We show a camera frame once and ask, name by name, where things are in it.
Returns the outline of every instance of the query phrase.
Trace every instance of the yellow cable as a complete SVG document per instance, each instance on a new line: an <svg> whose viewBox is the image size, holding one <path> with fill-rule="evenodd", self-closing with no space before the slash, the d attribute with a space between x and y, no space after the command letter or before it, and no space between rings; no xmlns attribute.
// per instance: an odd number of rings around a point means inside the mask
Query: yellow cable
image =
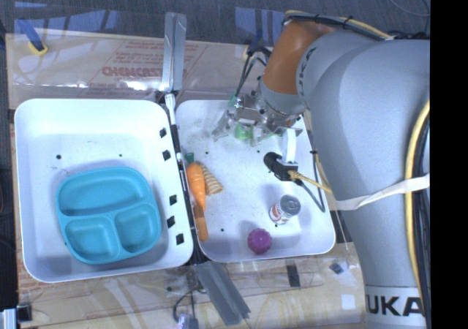
<svg viewBox="0 0 468 329"><path fill-rule="evenodd" d="M352 18L350 20L348 20L348 18L340 17L339 19L347 21L347 23L349 23L349 22L354 23L355 25L358 25L361 28L365 28L366 30L372 31L375 34L379 34L382 38L387 39L387 38L391 37L391 35L388 35L388 34L384 33L383 31L380 31L379 29L376 29L375 27L368 25L367 23L360 22L360 21L357 21L357 20L353 20Z"/></svg>
<svg viewBox="0 0 468 329"><path fill-rule="evenodd" d="M416 145L418 143L418 138L423 128L424 121L426 120L429 114L429 99L421 110L418 119L413 127L411 138L409 139L408 153L406 160L406 167L404 172L404 178L412 178L413 165L415 160ZM412 271L415 274L416 284L418 286L419 295L423 297L420 279L419 279L419 268L418 261L416 260L416 248L415 248L415 237L413 232L413 216L412 216L412 193L408 192L404 195L404 207L405 207L405 219L406 219L406 228L407 228L407 242L409 249L409 259L411 261Z"/></svg>
<svg viewBox="0 0 468 329"><path fill-rule="evenodd" d="M331 191L331 189L329 187L323 186L323 185L319 184L318 182L316 182L316 181L314 181L314 180L300 174L299 172L296 172L295 170L288 170L287 172L288 172L288 174L290 175L290 177L292 179L305 180L305 181L309 182L310 184L318 187L319 189L322 189L324 192L329 192L330 194L332 194L332 191Z"/></svg>

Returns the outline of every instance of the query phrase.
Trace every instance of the can lid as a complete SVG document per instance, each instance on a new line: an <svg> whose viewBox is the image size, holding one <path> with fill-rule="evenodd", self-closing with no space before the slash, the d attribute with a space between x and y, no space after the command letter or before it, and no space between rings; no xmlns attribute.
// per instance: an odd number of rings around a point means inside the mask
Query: can lid
<svg viewBox="0 0 468 329"><path fill-rule="evenodd" d="M291 216L297 215L301 210L299 199L288 194L282 196L279 205L284 212L287 212Z"/></svg>

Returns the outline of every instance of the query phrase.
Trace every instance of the white tray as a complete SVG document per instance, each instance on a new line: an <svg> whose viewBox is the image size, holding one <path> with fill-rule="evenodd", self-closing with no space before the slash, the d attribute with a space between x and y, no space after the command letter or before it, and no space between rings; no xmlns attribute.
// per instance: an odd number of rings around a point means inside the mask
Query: white tray
<svg viewBox="0 0 468 329"><path fill-rule="evenodd" d="M166 135L161 137L163 129ZM190 258L193 240L184 193L167 115L160 106L145 100L33 99L16 110L15 134L24 264L34 278L60 282L152 271L183 265ZM169 152L168 160L163 151ZM88 265L64 244L56 188L73 173L117 166L138 170L150 184L162 235L144 254ZM177 202L171 205L173 195ZM171 216L175 224L168 228Z"/></svg>
<svg viewBox="0 0 468 329"><path fill-rule="evenodd" d="M282 139L270 137L257 147L232 135L213 141L211 131L227 109L227 101L188 100L176 111L183 152L194 152L224 186L224 191L207 196L205 218L209 239L200 242L207 257L219 262L297 257L328 252L335 244L335 230L328 205L323 213L306 191L293 182L281 182L263 163L266 153L282 154ZM298 136L296 162L299 172L314 177L311 145L303 121ZM315 186L306 185L318 197ZM283 194L301 201L301 212L286 224L275 227L269 208ZM269 231L272 247L256 255L247 246L247 236L255 228Z"/></svg>

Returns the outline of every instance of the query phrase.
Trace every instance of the transparent plastic sheet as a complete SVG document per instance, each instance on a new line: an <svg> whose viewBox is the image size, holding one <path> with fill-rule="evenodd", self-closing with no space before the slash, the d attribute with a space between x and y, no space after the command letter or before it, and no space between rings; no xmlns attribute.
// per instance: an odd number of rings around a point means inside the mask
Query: transparent plastic sheet
<svg viewBox="0 0 468 329"><path fill-rule="evenodd" d="M134 42L134 38L136 38L138 42L151 42L155 46L162 42L160 37L164 31L163 25L156 23L154 26L157 27L151 31L148 27L146 29L141 27L144 25L142 21L151 24L151 21L158 20L162 23L164 21L162 15L154 19L154 16L137 15L135 17L135 14L123 13L120 16L123 16L123 20L128 19L129 27L125 27L125 24L116 24L111 28L111 23L109 25L105 23L103 27L100 18L106 16L106 12L100 12L97 15L87 15L91 21L94 21L91 29L83 28L83 25L78 22L72 23L71 18L68 25L66 18L52 22L49 20L48 24L37 22L43 18L41 14L45 11L51 11L50 8L57 12L57 15L66 15L67 13L79 15L83 12L82 10L76 11L66 7L50 6L43 6L39 10L36 7L30 8L23 4L21 4L21 8L26 8L25 10L28 12L23 10L18 17L28 18L39 33L45 33L43 37L46 37L46 43L50 43L49 49L53 48L55 41L68 43L74 40L77 42L83 37L86 40L96 39L91 44L91 46L96 47L101 45L103 40L106 43L109 39ZM238 27L240 37L246 36L246 33L257 33L258 18L256 16L258 15L276 20L276 22L281 21L280 13L236 8L234 23ZM107 21L114 19L111 16L111 13L108 14ZM65 31L64 27L67 26L80 26L80 33ZM229 94L238 85L245 60L246 46L223 42L204 42L199 36L190 34L190 26L193 25L189 19L187 39L193 39L193 41L187 42L184 90L178 95L177 103L181 104L184 100L194 98L228 99ZM279 32L272 32L272 30L269 30L269 33L264 32L264 42L273 45L278 34ZM11 66L11 63L14 64L15 58L20 57L17 52L27 52L28 57L31 54L27 51L28 48L12 48L24 43L22 34L18 32L18 34L9 34L8 37L10 39L8 40L10 44L9 60L12 60L9 61L9 86L10 89L19 90L10 97L11 108L16 108L26 99L37 97L36 91L40 92L41 97L51 98L62 97L64 92L72 91L72 93L67 94L70 98L75 98L83 97L83 94L91 89L92 86L81 85L83 87L80 87L77 85L76 78L81 75L81 65L77 65L75 69L70 69L65 64L60 69L58 68L61 53L57 54L55 61L50 63L49 73L40 65L32 67L29 74L33 74L35 77L29 78L29 84L21 83L24 78L20 75L14 77L16 80L12 79L11 73L16 73L16 69L12 70L14 67ZM95 55L87 56L86 50L80 49L78 51L85 53L85 56L78 55L84 60L82 63L86 62L88 58L95 57ZM255 64L243 91L255 89L257 77L262 72L262 64ZM138 80L131 75L126 80L142 86L148 86L149 82ZM94 94L93 97L115 98L116 92L114 90L116 87L111 86L110 90L106 88L107 86L103 86L102 91ZM148 91L148 94L151 94L150 98L154 98L154 89L151 85L143 89L130 86L130 91L134 95L133 99L145 99L145 97L140 96L143 93L139 91ZM11 134L13 167L15 169L13 127ZM14 182L14 186L17 211L19 206L18 182ZM155 322L159 328L177 328L177 322L173 319L173 308L181 298L176 313L193 315L191 294L187 294L197 287L196 270L193 265L56 284L37 281L29 275L23 263L22 241L19 231L20 219L19 216L15 218L18 230L17 260L20 303L30 305L32 312L32 320L22 322L22 328L86 328L89 325L93 328L154 328ZM346 242L336 244L330 252L323 255L223 264L234 285L251 309L250 318L234 328L311 328L323 325L330 325L331 328L335 326L336 328L346 328L345 325L351 325L350 328L361 328L359 325L363 321L365 305L361 269L357 260L353 244ZM193 298L195 316L199 320L201 328L225 327L203 289L194 289Z"/></svg>

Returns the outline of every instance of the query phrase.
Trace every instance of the white wire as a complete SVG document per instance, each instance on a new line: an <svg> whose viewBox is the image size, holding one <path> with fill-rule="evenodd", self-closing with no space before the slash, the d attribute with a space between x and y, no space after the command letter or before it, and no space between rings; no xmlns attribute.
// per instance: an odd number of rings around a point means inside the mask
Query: white wire
<svg viewBox="0 0 468 329"><path fill-rule="evenodd" d="M416 12L412 12L410 10L406 10L405 8L403 8L401 5L398 5L394 0L390 0L397 8L399 8L400 10L402 10L403 12L406 12L406 13L409 13L411 15L414 15L414 16L418 16L418 17L429 17L431 15L431 13L426 13L426 14L423 14L423 13L416 13Z"/></svg>

